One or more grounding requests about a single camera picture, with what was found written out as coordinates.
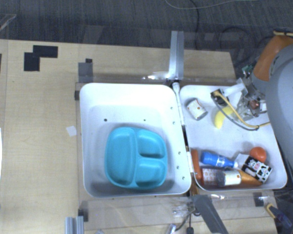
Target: box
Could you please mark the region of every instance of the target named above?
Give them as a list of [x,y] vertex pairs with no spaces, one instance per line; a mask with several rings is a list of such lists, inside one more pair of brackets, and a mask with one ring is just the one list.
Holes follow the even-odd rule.
[[[232,158],[238,153],[249,151],[253,146],[262,146],[268,153],[268,165],[273,168],[269,180],[260,187],[231,187],[226,190],[282,188],[286,184],[287,175],[271,126],[252,132],[240,129],[231,122],[224,122],[220,130],[214,127],[213,115],[217,109],[210,92],[218,88],[188,85],[181,89],[189,147],[198,152],[213,151]],[[185,108],[189,100],[194,98],[199,99],[209,112],[200,121],[196,121]],[[234,102],[239,96],[230,99]],[[181,195],[189,190],[192,167],[188,162],[176,96],[171,88],[153,84],[89,83],[80,91],[80,108],[84,187],[91,196]],[[112,130],[121,126],[145,128],[164,139],[167,146],[167,177],[160,187],[148,191],[129,190],[113,185],[106,178],[104,157],[107,137]]]

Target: bottle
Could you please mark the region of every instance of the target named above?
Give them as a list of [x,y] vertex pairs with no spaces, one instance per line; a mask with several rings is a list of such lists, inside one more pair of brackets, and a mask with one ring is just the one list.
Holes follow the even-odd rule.
[[230,160],[222,155],[211,154],[209,152],[202,152],[201,162],[206,165],[216,167],[234,167],[238,166],[237,162]]

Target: wooden table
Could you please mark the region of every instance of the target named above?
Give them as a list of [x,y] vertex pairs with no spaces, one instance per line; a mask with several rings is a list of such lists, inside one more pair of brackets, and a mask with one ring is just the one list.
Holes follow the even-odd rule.
[[[32,52],[33,45],[58,46],[58,58],[41,58],[39,72],[25,72],[24,52]],[[0,40],[0,53],[0,84],[6,82],[6,96],[0,90],[0,98],[6,99],[0,101],[4,119],[0,234],[64,233],[65,218],[76,217],[79,208],[77,138],[66,129],[76,126],[78,62],[92,59],[97,76],[147,77],[168,70],[169,49]],[[186,50],[185,76],[235,81],[230,55],[224,52]],[[263,195],[274,200],[272,192]],[[252,194],[246,198],[218,202],[229,233],[277,233],[264,207],[255,207]],[[105,234],[165,233],[169,223],[182,220],[172,216],[170,203],[176,200],[122,199],[115,200],[119,207],[114,207],[111,199],[94,199],[90,204],[98,213],[92,224],[96,226],[85,223],[92,228],[85,233],[98,228]],[[152,217],[149,222],[145,219],[149,215],[157,222],[150,225]],[[196,232],[209,233],[201,217],[192,222]]]

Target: blue bowl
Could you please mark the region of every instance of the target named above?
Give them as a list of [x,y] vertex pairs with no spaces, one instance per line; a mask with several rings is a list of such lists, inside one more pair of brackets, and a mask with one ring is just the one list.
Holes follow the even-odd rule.
[[167,174],[164,140],[149,130],[114,129],[105,148],[105,175],[123,188],[150,190],[161,186]]

